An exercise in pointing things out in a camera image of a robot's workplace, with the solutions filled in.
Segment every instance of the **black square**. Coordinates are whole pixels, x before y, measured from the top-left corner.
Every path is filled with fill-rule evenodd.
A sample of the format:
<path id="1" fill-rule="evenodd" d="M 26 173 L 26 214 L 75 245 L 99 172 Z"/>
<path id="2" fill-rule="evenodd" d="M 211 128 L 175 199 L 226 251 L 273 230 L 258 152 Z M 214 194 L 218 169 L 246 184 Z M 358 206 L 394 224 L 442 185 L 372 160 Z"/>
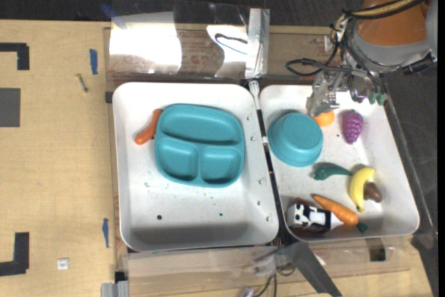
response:
<path id="1" fill-rule="evenodd" d="M 20 127 L 20 88 L 0 88 L 0 127 Z"/>

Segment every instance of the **wooden countertop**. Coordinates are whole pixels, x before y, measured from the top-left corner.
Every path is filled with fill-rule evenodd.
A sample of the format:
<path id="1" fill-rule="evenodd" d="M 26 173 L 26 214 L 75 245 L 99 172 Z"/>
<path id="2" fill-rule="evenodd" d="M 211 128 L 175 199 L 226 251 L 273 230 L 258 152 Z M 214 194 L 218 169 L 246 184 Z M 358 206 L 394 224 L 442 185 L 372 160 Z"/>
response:
<path id="1" fill-rule="evenodd" d="M 30 234 L 29 269 L 0 277 L 5 296 L 100 296 L 101 283 L 114 281 L 115 217 L 104 100 L 104 29 L 109 26 L 0 20 L 0 42 L 25 42 L 31 65 L 28 71 L 17 71 L 16 54 L 0 52 L 0 88 L 21 88 L 20 127 L 0 127 L 0 262 L 12 260 L 14 233 Z M 289 34 L 294 29 L 272 31 Z M 96 75 L 90 68 L 90 49 L 98 53 Z M 76 74 L 83 77 L 87 93 Z M 104 218 L 109 248 L 102 232 Z M 410 267 L 406 271 L 334 278 L 334 283 L 344 296 L 431 296 L 417 250 L 408 244 L 405 257 Z M 58 270 L 60 258 L 69 259 L 67 270 Z M 264 295 L 272 296 L 272 290 Z M 278 286 L 278 296 L 313 293 L 307 282 Z"/>

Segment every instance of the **toy sink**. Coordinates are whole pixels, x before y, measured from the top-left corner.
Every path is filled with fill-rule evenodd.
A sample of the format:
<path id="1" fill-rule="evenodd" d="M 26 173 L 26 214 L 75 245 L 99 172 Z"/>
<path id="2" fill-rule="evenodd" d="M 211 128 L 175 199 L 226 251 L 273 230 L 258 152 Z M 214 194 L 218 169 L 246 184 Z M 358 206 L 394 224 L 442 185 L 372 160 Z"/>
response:
<path id="1" fill-rule="evenodd" d="M 311 91 L 311 86 L 265 87 L 260 94 L 260 103 L 266 132 L 281 115 L 305 112 L 306 98 Z M 337 101 L 341 108 L 336 110 L 334 123 L 322 128 L 323 149 L 314 165 L 288 166 L 270 153 L 280 196 L 280 202 L 276 202 L 253 96 L 245 88 L 219 83 L 122 84 L 113 94 L 113 113 L 120 230 L 125 243 L 137 251 L 269 243 L 277 236 L 279 220 L 283 221 L 277 215 L 276 206 L 281 205 L 282 211 L 286 212 L 297 198 L 313 202 L 312 193 L 354 209 L 348 197 L 350 177 L 332 176 L 322 182 L 312 178 L 314 167 L 321 163 L 335 163 L 352 171 L 365 165 L 375 168 L 374 181 L 380 187 L 383 201 L 380 204 L 365 202 L 365 212 L 359 215 L 359 219 L 368 225 L 365 233 L 344 226 L 325 234 L 283 227 L 295 239 L 331 241 L 412 234 L 419 225 L 419 213 L 385 110 L 367 101 L 357 104 L 348 93 L 338 93 Z M 165 116 L 172 122 L 163 127 L 163 115 L 177 105 L 177 108 L 192 105 L 224 111 L 228 118 L 233 117 L 240 124 L 242 130 L 232 129 L 242 135 L 242 140 L 234 139 L 220 145 L 215 137 L 200 136 L 199 130 L 177 132 L 177 128 L 172 129 L 175 128 L 173 122 L 180 123 L 187 116 L 181 110 L 173 113 L 173 119 Z M 146 128 L 155 109 L 164 112 L 154 140 L 144 145 L 135 144 L 135 135 Z M 352 145 L 344 140 L 339 119 L 341 112 L 348 109 L 361 113 L 365 121 L 359 139 Z M 163 140 L 167 140 L 165 146 L 160 145 Z M 171 140 L 187 145 L 178 150 L 177 143 L 172 144 Z M 157 149 L 161 150 L 157 155 L 156 141 L 161 147 Z M 236 153 L 206 154 L 207 150 L 221 148 L 233 149 Z M 175 174 L 171 151 L 185 152 L 185 162 L 190 162 L 191 167 L 188 175 L 181 174 L 184 170 Z M 159 162 L 163 156 L 168 163 Z M 213 157 L 215 161 L 207 159 L 206 162 L 206 157 Z M 228 161 L 240 170 L 239 175 L 237 169 L 224 169 Z"/>

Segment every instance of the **toy orange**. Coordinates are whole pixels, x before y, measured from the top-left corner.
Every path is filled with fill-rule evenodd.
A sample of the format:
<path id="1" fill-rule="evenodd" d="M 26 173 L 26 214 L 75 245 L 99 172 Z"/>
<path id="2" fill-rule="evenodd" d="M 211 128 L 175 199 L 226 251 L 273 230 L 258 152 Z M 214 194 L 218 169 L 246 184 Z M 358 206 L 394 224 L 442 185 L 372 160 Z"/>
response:
<path id="1" fill-rule="evenodd" d="M 334 111 L 328 111 L 327 113 L 321 113 L 319 116 L 313 116 L 312 119 L 321 127 L 326 127 L 332 124 L 335 119 L 335 114 Z"/>

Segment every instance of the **yellow banana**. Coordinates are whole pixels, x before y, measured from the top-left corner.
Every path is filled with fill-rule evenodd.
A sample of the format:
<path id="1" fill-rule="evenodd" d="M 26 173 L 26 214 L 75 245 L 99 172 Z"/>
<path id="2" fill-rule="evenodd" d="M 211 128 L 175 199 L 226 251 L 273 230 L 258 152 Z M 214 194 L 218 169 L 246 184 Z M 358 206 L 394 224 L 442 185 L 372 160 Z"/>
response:
<path id="1" fill-rule="evenodd" d="M 354 201 L 359 211 L 363 211 L 364 185 L 374 175 L 375 170 L 371 167 L 360 168 L 354 175 L 349 186 L 349 196 Z"/>

